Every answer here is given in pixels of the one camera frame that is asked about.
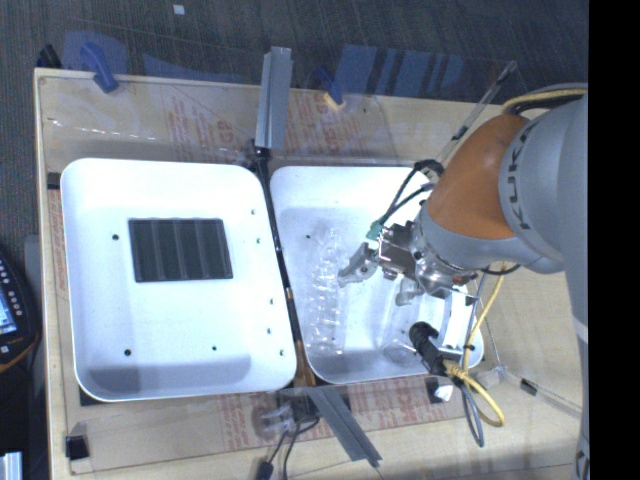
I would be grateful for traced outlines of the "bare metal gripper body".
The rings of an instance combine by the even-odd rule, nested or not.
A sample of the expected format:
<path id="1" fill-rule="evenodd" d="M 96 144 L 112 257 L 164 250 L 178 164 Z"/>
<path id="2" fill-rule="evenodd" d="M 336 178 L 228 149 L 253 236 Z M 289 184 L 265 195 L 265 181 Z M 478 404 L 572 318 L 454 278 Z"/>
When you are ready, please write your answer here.
<path id="1" fill-rule="evenodd" d="M 412 221 L 385 227 L 379 237 L 377 256 L 385 273 L 413 279 L 423 286 L 424 294 L 441 299 L 477 277 L 476 272 L 443 259 Z"/>

